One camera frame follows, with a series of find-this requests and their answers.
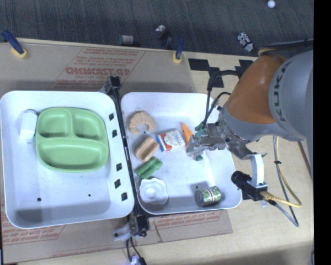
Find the white ball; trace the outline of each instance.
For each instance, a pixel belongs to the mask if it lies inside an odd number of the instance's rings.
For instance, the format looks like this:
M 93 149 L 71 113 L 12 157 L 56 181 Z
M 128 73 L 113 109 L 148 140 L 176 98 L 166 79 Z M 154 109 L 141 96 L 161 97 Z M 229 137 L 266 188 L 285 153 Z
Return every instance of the white ball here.
M 273 1 L 273 0 L 269 0 L 268 2 L 267 2 L 267 6 L 269 7 L 269 8 L 275 8 L 275 6 L 276 6 L 276 2 L 275 1 Z

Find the blue and yellow clamp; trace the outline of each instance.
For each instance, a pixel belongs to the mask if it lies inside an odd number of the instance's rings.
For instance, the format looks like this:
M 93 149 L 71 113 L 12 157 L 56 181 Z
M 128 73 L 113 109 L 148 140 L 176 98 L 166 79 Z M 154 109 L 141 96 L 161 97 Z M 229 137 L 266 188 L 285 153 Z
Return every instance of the blue and yellow clamp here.
M 173 52 L 173 61 L 175 63 L 180 63 L 182 60 L 183 46 L 184 46 L 183 38 L 179 38 L 177 50 Z
M 11 51 L 15 56 L 24 58 L 27 55 L 27 51 L 20 45 L 20 42 L 18 42 L 12 33 L 10 33 L 8 30 L 3 30 L 1 35 L 11 44 Z

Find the robotic arm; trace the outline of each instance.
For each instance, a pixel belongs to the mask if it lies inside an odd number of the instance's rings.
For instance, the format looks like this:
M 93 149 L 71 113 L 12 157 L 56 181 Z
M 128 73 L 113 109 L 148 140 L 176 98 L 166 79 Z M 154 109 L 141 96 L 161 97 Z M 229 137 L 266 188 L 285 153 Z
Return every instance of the robotic arm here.
M 205 149 L 227 148 L 241 160 L 250 160 L 253 178 L 237 171 L 232 181 L 243 190 L 243 196 L 256 201 L 262 200 L 259 193 L 267 190 L 263 181 L 265 154 L 252 152 L 246 144 L 265 135 L 290 141 L 306 140 L 313 178 L 313 50 L 288 60 L 280 55 L 260 56 L 244 72 L 220 108 L 217 122 L 208 124 L 208 113 L 216 101 L 206 111 L 205 120 L 195 128 L 197 133 L 186 149 L 189 156 L 198 156 Z

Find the plastic tray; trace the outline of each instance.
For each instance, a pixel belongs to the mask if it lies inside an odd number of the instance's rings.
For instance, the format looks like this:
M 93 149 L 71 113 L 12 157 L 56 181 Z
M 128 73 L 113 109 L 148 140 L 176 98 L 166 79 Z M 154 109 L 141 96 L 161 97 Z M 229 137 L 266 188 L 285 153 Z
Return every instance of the plastic tray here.
M 39 160 L 52 170 L 94 171 L 108 160 L 105 124 L 91 110 L 48 108 L 38 117 L 35 137 Z
M 51 107 L 88 109 L 102 118 L 109 144 L 106 164 L 93 172 L 56 172 L 40 162 L 35 141 L 29 144 L 19 136 L 20 125 L 27 109 L 42 113 Z M 0 120 L 6 213 L 13 225 L 63 225 L 125 217 L 132 211 L 135 199 L 110 97 L 99 92 L 12 91 L 1 98 Z
M 141 133 L 133 134 L 126 128 L 127 142 L 130 149 L 130 159 L 133 170 L 142 165 L 135 156 L 135 150 L 143 140 L 151 136 L 155 138 L 167 131 L 179 130 L 181 124 L 191 129 L 204 119 L 206 98 L 198 93 L 153 93 L 133 92 L 126 94 L 121 100 L 124 125 L 128 127 L 129 119 L 135 112 L 145 111 L 156 122 L 152 132 L 146 126 L 139 126 Z M 208 123 L 214 123 L 218 111 L 214 110 Z M 219 210 L 234 208 L 242 201 L 242 192 L 231 181 L 235 171 L 233 158 L 228 150 L 206 150 L 201 161 L 186 155 L 186 146 L 161 152 L 158 150 L 154 157 L 163 164 L 153 177 L 161 179 L 165 184 L 169 199 L 165 204 L 153 205 L 142 201 L 140 196 L 141 179 L 134 173 L 137 198 L 143 209 L 154 215 L 175 214 L 184 212 Z M 222 200 L 211 206 L 199 207 L 195 201 L 195 192 L 212 186 L 221 190 Z

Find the green can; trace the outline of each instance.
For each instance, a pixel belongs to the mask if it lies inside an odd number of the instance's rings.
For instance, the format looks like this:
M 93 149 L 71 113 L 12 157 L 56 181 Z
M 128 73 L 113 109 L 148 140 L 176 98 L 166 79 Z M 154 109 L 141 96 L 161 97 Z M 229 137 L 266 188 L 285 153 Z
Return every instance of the green can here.
M 221 201 L 221 191 L 218 187 L 213 186 L 195 192 L 195 201 L 198 206 L 204 207 Z

